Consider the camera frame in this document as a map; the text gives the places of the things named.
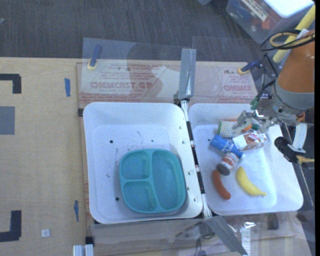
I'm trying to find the green divided plate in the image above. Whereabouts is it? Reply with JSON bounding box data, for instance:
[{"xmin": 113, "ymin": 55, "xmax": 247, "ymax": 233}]
[{"xmin": 118, "ymin": 148, "xmax": 187, "ymax": 215}]

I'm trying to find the brown cardboard board, red print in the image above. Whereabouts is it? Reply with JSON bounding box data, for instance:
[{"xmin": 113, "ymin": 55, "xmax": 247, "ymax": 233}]
[{"xmin": 76, "ymin": 59, "xmax": 309, "ymax": 256}]

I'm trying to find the blue can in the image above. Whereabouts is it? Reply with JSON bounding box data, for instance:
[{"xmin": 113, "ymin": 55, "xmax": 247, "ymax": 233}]
[{"xmin": 209, "ymin": 134, "xmax": 244, "ymax": 159}]

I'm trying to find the clear plastic storage box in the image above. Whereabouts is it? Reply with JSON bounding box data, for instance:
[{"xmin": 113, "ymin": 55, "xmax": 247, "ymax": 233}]
[{"xmin": 225, "ymin": 0, "xmax": 316, "ymax": 45}]

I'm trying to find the thin black and white rod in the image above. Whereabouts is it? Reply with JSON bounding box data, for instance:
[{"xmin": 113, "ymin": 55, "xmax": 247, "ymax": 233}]
[{"xmin": 180, "ymin": 99, "xmax": 214, "ymax": 219}]

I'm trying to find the white and brown carton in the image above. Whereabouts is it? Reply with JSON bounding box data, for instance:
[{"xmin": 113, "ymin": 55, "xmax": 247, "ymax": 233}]
[{"xmin": 232, "ymin": 132, "xmax": 269, "ymax": 151}]

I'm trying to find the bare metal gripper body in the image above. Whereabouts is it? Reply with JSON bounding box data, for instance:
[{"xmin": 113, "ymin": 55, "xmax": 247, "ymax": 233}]
[{"xmin": 252, "ymin": 93, "xmax": 299, "ymax": 126}]

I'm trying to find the white plastic tray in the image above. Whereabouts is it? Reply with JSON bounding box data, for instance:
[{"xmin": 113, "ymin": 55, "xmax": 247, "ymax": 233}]
[
  {"xmin": 82, "ymin": 101, "xmax": 204, "ymax": 225},
  {"xmin": 187, "ymin": 103, "xmax": 305, "ymax": 217}
]

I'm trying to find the orange carrot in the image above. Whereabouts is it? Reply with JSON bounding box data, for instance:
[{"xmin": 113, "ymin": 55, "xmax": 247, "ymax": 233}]
[{"xmin": 241, "ymin": 123, "xmax": 261, "ymax": 133}]

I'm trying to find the green and white patterned packet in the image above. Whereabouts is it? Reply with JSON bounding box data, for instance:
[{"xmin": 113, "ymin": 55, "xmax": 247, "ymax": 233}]
[{"xmin": 217, "ymin": 119, "xmax": 239, "ymax": 139}]

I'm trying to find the yellow banana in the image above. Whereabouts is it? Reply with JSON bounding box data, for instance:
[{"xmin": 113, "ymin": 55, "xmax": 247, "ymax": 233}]
[{"xmin": 236, "ymin": 166, "xmax": 268, "ymax": 197}]

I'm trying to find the orange and white can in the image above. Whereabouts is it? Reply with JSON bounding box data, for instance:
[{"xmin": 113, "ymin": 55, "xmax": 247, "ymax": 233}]
[{"xmin": 216, "ymin": 151, "xmax": 241, "ymax": 177}]

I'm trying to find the orange sausage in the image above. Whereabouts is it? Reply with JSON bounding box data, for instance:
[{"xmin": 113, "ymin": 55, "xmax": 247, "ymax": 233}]
[{"xmin": 211, "ymin": 169, "xmax": 232, "ymax": 201}]

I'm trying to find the yellow foam tube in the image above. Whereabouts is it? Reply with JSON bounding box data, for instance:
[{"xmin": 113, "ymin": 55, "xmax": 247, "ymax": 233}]
[{"xmin": 272, "ymin": 4, "xmax": 316, "ymax": 64}]

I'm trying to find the black cylinder on white bracket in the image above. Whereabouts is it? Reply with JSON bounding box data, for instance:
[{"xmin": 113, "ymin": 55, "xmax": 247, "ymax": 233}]
[{"xmin": 274, "ymin": 122, "xmax": 308, "ymax": 164}]

